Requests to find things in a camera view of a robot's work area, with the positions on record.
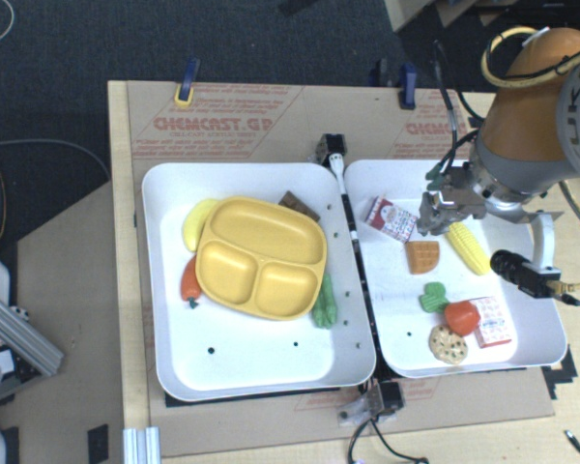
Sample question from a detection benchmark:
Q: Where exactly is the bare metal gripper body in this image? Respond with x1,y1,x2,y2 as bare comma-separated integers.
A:
436,165,529,223

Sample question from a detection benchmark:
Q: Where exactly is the red and white carton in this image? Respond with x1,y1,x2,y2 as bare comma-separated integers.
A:
363,195,420,245

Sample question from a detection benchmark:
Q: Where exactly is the yellow corn cob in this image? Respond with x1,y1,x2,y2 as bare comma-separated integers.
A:
446,220,493,277

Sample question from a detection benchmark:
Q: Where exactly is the orange waffle piece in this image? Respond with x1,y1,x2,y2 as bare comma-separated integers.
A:
404,240,442,276

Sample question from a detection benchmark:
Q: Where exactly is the thin black and white rod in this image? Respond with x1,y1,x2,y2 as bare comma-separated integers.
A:
328,153,385,384

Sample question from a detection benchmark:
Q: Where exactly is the green broccoli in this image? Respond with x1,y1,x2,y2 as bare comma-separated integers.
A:
419,281,451,315

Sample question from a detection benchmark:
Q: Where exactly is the white plastic tray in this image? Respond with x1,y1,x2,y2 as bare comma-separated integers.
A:
342,158,569,379
140,161,378,402

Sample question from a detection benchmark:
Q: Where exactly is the red tomato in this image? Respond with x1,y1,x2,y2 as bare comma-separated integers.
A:
444,300,482,337

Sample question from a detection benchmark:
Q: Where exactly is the pink and white carton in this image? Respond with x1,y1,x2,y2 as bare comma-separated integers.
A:
468,295,513,349

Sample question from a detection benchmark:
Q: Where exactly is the brown chocolate bar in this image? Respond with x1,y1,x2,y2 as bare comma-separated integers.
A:
276,190,322,223

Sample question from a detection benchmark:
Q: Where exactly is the beige chocolate chip biscuit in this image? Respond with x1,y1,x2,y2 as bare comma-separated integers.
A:
427,324,469,366

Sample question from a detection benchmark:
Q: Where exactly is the green asparagus bundle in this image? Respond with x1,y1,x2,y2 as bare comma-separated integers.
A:
310,273,340,331

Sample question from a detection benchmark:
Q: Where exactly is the yellow divided plate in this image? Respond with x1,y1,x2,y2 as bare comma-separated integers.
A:
193,195,330,322

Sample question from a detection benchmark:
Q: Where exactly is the brown cardboard board red print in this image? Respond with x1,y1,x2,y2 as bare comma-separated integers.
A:
125,80,558,458

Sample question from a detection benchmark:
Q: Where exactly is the yellow banana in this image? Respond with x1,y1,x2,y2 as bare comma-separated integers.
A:
181,197,219,253

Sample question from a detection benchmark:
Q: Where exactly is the orange carrot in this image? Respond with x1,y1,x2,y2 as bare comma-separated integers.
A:
180,254,204,310

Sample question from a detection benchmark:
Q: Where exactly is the black cylinder on white bracket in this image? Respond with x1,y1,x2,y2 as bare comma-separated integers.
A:
489,209,565,301

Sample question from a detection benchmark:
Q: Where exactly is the black block with thin wires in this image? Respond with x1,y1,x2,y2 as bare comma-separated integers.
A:
314,131,348,165
336,379,407,428

